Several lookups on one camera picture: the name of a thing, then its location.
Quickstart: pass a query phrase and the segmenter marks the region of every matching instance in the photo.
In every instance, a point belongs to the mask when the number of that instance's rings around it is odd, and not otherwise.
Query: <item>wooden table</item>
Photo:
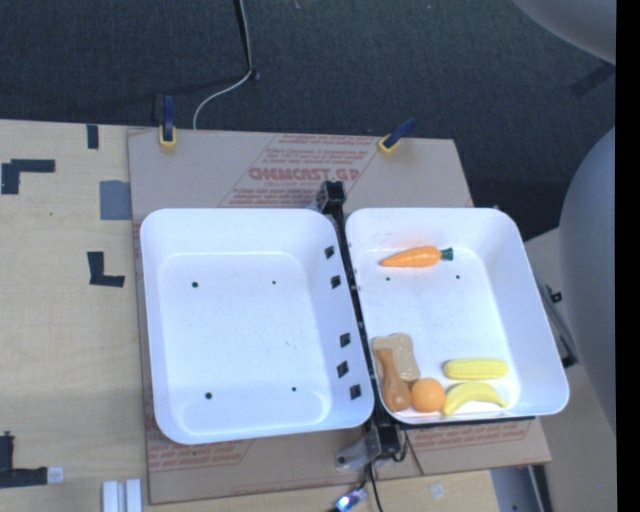
[[[64,468],[61,484],[0,489],[0,510],[100,510],[101,483],[129,478],[142,479],[144,510],[329,510],[349,488],[148,505],[132,224],[101,220],[99,201],[99,182],[129,181],[127,128],[101,126],[97,151],[80,124],[0,121],[0,137],[0,162],[56,162],[0,195],[0,431],[16,437],[16,468]],[[90,251],[123,287],[89,285]],[[387,512],[498,511],[489,471],[378,490]]]

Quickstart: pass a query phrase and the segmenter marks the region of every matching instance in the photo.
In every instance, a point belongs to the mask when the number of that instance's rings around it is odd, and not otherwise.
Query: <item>yellow corn cob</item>
[[[486,382],[463,382],[455,384],[447,390],[447,396],[442,408],[442,414],[448,416],[467,402],[491,402],[506,407],[508,402],[503,400],[491,384]]]
[[[502,359],[470,357],[452,359],[444,365],[444,374],[450,379],[487,380],[499,379],[509,373],[509,366]]]

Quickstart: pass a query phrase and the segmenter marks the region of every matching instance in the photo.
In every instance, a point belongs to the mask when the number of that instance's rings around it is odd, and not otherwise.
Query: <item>cardboard sheet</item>
[[[355,483],[333,453],[361,436],[324,433],[183,446],[153,416],[139,230],[161,208],[307,207],[324,180],[347,190],[345,212],[364,207],[465,207],[471,197],[450,140],[403,139],[385,155],[375,137],[178,131],[172,149],[157,129],[129,131],[135,267],[145,397],[149,497],[153,504]],[[409,432],[402,463],[381,479],[520,465],[550,459],[537,419]]]

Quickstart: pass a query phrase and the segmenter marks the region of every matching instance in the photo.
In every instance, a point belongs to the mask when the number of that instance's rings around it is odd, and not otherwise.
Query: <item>orange carrot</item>
[[[441,251],[432,245],[415,247],[383,259],[380,265],[383,267],[430,267],[441,259],[451,261],[453,259],[453,249],[449,248]]]

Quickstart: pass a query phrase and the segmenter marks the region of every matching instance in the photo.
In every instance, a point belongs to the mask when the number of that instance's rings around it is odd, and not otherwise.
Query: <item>dark floor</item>
[[[199,128],[454,139],[472,197],[532,238],[557,226],[589,148],[615,123],[615,67],[509,0],[245,0],[260,80]],[[247,69],[232,0],[0,4],[0,118],[177,125]]]

